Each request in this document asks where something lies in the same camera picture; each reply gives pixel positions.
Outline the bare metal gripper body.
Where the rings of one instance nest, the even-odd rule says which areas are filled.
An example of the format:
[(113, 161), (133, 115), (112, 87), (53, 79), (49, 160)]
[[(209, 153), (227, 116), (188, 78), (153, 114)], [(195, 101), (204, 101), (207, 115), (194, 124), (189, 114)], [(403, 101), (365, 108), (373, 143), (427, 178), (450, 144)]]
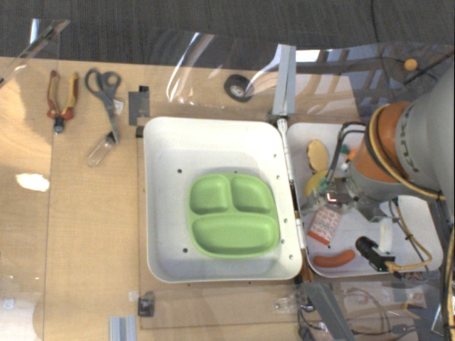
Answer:
[(339, 208), (355, 208), (367, 221), (379, 222), (387, 215), (381, 210), (379, 200), (374, 200), (360, 191), (352, 180), (346, 177), (324, 177), (319, 182), (318, 191), (327, 204)]

